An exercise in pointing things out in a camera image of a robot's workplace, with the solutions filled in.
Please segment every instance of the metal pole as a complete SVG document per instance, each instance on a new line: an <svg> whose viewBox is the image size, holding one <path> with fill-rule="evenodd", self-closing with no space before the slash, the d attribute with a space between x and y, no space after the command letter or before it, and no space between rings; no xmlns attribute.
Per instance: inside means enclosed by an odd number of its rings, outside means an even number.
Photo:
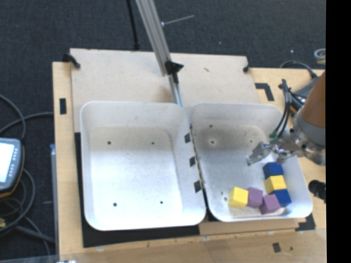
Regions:
<svg viewBox="0 0 351 263"><path fill-rule="evenodd" d="M161 73L164 76L169 75L166 63L172 62L172 59L154 0L136 0L136 2ZM169 83L175 103L183 107L178 82L174 81L174 78L177 76L176 74L175 72L169 77Z"/></svg>

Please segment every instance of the blue cube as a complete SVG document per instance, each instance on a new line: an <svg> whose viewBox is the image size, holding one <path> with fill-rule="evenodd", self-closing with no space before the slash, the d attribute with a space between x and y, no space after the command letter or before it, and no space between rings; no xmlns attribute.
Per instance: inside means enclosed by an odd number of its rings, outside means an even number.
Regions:
<svg viewBox="0 0 351 263"><path fill-rule="evenodd" d="M265 179L274 175L284 175L283 167L275 162L267 163L263 167L263 173Z"/></svg>
<svg viewBox="0 0 351 263"><path fill-rule="evenodd" d="M281 207L286 207L291 203L291 198L287 189L275 190L272 194L276 195Z"/></svg>

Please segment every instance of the block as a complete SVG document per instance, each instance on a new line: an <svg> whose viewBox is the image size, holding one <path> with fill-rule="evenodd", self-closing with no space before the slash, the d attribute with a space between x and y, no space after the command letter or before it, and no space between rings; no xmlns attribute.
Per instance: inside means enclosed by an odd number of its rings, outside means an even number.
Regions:
<svg viewBox="0 0 351 263"><path fill-rule="evenodd" d="M258 208L263 202L263 191L254 187L248 190L247 206L250 208Z"/></svg>
<svg viewBox="0 0 351 263"><path fill-rule="evenodd" d="M272 194L275 194L281 207L286 207L291 203L291 198L287 189L276 190Z"/></svg>
<svg viewBox="0 0 351 263"><path fill-rule="evenodd" d="M267 194L273 191L286 189L284 177L282 175L274 175L264 181Z"/></svg>
<svg viewBox="0 0 351 263"><path fill-rule="evenodd" d="M262 214L273 213L278 209L280 209L280 204L275 194L263 197L263 203L259 207Z"/></svg>
<svg viewBox="0 0 351 263"><path fill-rule="evenodd" d="M267 163L263 167L263 173L265 179L272 175L284 175L283 167L275 162Z"/></svg>
<svg viewBox="0 0 351 263"><path fill-rule="evenodd" d="M234 208L243 208L247 205L248 191L239 187L234 187L229 193L228 204Z"/></svg>

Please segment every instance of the black floor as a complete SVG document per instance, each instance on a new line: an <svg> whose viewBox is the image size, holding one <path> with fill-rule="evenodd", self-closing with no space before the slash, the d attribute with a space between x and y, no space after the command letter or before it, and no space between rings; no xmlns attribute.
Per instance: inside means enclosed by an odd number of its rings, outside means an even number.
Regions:
<svg viewBox="0 0 351 263"><path fill-rule="evenodd" d="M252 67L279 67L287 60L323 69L313 53L326 47L326 0L155 0L171 52L245 55ZM135 1L142 50L151 50ZM70 48L132 50L126 0L0 0L0 94L24 116L53 111L52 62ZM0 101L0 129L18 115ZM1 133L18 137L21 125ZM51 117L27 122L25 168L36 196L27 216L54 237ZM22 190L16 193L21 197ZM21 226L31 227L27 220ZM0 233L0 260L42 256L42 241L17 230ZM55 246L49 244L51 254Z"/></svg>

